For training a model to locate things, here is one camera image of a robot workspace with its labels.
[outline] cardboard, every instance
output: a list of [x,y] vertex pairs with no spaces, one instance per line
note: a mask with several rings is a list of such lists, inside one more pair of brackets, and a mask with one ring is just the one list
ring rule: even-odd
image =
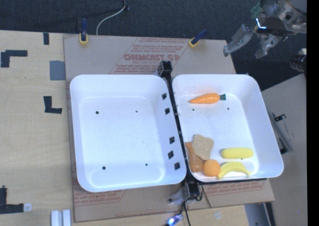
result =
[[[69,94],[70,81],[80,74],[154,74],[162,60],[172,62],[172,77],[179,74],[235,74],[231,57],[223,55],[223,40],[201,40],[191,48],[188,39],[89,36],[86,45],[78,35],[64,35],[64,56],[76,222],[178,212],[167,197],[180,184],[123,191],[90,193],[77,182]],[[269,180],[219,183],[203,186],[201,201],[190,201],[188,209],[207,209],[274,200]]]

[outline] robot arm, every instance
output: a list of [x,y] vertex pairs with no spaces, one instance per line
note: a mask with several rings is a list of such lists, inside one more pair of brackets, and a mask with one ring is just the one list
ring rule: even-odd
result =
[[260,49],[255,55],[261,58],[288,35],[307,33],[307,0],[275,0],[272,5],[265,5],[265,2],[260,0],[251,9],[254,25],[252,28],[240,26],[224,47],[225,56],[246,45],[253,34],[260,39]]

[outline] toy bread slice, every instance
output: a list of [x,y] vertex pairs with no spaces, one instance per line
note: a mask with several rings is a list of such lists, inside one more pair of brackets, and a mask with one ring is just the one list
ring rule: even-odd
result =
[[202,160],[206,161],[210,159],[210,151],[213,148],[214,141],[211,138],[203,137],[196,134],[193,137],[193,148],[195,154]]

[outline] orange carrot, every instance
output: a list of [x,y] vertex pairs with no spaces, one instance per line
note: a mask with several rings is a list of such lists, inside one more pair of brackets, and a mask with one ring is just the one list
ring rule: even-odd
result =
[[226,95],[218,95],[217,93],[209,93],[190,100],[192,104],[213,104],[219,100],[226,100]]

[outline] yellow banana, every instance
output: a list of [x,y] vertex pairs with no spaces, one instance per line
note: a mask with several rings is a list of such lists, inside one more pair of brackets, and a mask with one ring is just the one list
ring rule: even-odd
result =
[[220,171],[217,177],[222,178],[224,175],[232,171],[242,172],[247,175],[250,174],[250,172],[245,168],[244,164],[242,164],[241,162],[226,162],[220,166]]
[[224,159],[246,159],[251,158],[254,152],[250,148],[226,148],[222,150],[221,156]]

